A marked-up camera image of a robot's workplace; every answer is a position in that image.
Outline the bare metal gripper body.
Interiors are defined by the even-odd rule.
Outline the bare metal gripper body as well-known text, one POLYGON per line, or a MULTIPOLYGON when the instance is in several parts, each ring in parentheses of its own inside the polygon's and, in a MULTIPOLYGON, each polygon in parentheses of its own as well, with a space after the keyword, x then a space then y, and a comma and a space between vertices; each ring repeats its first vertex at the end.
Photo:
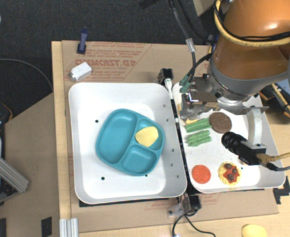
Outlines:
POLYGON ((249 99, 248 95, 236 93, 214 77, 195 77, 194 83, 188 90, 189 99, 193 104, 203 102, 218 102, 219 110, 224 109, 231 113, 238 113, 243 108, 243 103, 249 99))

